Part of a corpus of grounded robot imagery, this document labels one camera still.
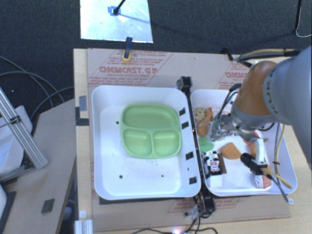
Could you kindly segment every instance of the black metal post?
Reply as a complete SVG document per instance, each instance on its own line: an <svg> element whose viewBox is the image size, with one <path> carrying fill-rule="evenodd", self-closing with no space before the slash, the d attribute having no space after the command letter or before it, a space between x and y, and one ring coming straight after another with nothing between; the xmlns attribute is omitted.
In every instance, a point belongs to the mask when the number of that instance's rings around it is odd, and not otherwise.
<svg viewBox="0 0 312 234"><path fill-rule="evenodd" d="M298 26L299 26L300 12L301 12L301 2L302 2L302 0L298 0L296 23L294 25L294 31L293 31L294 33L296 33L296 30L298 29Z"/></svg>
<svg viewBox="0 0 312 234"><path fill-rule="evenodd" d="M118 15L119 9L120 9L120 7L123 5L123 3L124 3L125 1L126 1L126 0L122 0L122 1L120 2L120 4L118 5L118 7L117 7L116 9L113 10L114 15Z"/></svg>

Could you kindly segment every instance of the white tray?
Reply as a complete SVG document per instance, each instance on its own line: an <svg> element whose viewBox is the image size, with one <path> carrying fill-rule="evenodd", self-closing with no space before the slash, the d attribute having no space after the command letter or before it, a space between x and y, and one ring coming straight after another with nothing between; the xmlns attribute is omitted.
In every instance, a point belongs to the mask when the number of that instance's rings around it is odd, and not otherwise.
<svg viewBox="0 0 312 234"><path fill-rule="evenodd" d="M191 102L193 109L197 107L221 107L228 91L226 90L203 90L199 89L192 93ZM212 126L209 129L206 137L210 140ZM265 159L274 171L274 143L276 134L276 125L269 131L257 131L259 137L268 138L265 142ZM250 153L249 147L244 143L239 136L227 136L223 140L213 142L214 150L218 153L220 148L227 143L233 142L241 153ZM279 151L278 161L280 162L280 172L282 176L292 185L292 189L288 189L282 183L281 186L285 193L289 194L295 191L297 187L297 179L294 173L293 165L285 139L282 139ZM252 174L240 159L230 160L224 158L226 174L222 175L222 186L211 187L206 181L208 189L217 196L241 196L241 195L262 195L262 194L280 194L279 188L272 183L272 186L266 189L258 189L255 186L254 174Z"/></svg>
<svg viewBox="0 0 312 234"><path fill-rule="evenodd" d="M158 103L179 115L182 147L171 158L143 159L126 152L120 135L122 110L132 103ZM95 189L104 199L192 197L201 187L186 96L174 88L100 86L92 93ZM193 152L194 157L186 159Z"/></svg>

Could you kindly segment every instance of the green plate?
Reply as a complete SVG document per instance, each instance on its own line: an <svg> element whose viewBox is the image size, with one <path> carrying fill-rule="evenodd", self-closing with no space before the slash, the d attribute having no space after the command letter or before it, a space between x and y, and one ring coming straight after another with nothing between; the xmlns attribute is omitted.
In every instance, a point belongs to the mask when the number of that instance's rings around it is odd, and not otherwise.
<svg viewBox="0 0 312 234"><path fill-rule="evenodd" d="M121 114L121 138L126 151L140 158L168 158L181 149L176 112L160 104L131 104Z"/></svg>

